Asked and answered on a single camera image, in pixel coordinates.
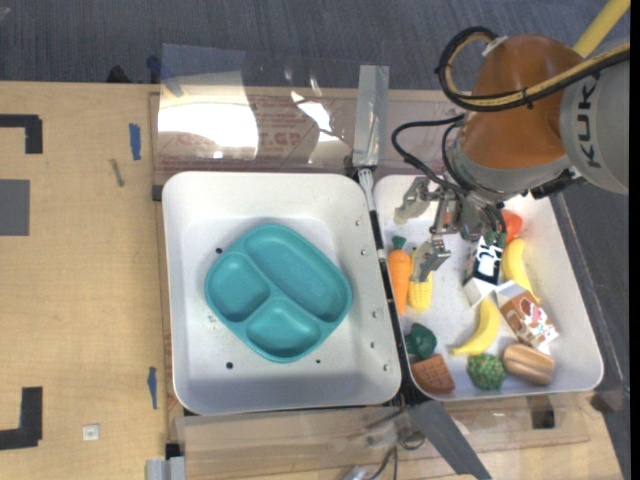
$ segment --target toy broccoli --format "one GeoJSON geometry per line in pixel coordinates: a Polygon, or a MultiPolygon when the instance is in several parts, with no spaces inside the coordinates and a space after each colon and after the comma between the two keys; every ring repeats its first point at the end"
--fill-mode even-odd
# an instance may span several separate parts
{"type": "Polygon", "coordinates": [[[407,353],[415,354],[422,359],[429,359],[438,344],[435,334],[419,323],[411,326],[411,332],[404,337],[404,341],[407,353]]]}
{"type": "Polygon", "coordinates": [[[478,389],[500,389],[507,372],[500,358],[491,354],[469,356],[467,373],[478,389]]]}

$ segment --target yellow cable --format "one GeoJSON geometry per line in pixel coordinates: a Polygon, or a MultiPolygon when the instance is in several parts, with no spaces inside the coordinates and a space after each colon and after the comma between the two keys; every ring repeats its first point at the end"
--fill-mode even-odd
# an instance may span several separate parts
{"type": "Polygon", "coordinates": [[[630,6],[631,0],[609,0],[578,39],[573,49],[583,57],[587,57],[598,47],[630,6]]]}

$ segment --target wooden surface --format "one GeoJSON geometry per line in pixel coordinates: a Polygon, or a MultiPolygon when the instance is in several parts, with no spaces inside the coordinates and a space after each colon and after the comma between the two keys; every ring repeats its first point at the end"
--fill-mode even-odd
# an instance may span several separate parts
{"type": "MultiPolygon", "coordinates": [[[[30,236],[0,237],[0,361],[7,365],[0,430],[18,426],[23,387],[44,392],[43,439],[38,447],[0,451],[0,478],[135,480],[144,478],[147,459],[164,456],[163,387],[170,378],[149,110],[157,89],[0,82],[0,113],[38,114],[44,122],[42,155],[24,154],[23,130],[0,128],[0,179],[31,181],[30,236]],[[140,126],[140,160],[132,157],[130,123],[140,126]],[[147,385],[150,367],[157,409],[147,385]],[[100,439],[83,441],[82,427],[93,423],[100,439]]],[[[454,409],[471,419],[482,413],[454,409]]],[[[571,415],[579,416],[579,431],[567,430],[560,439],[566,444],[548,446],[543,434],[533,434],[525,448],[496,450],[494,443],[481,460],[495,478],[621,478],[602,416],[586,397],[571,415]]],[[[514,428],[493,439],[518,436],[514,428]]],[[[401,457],[400,478],[451,477],[443,459],[428,447],[421,453],[401,457]]],[[[345,471],[261,478],[333,480],[345,471]]],[[[382,478],[391,478],[390,471],[382,478]]]]}

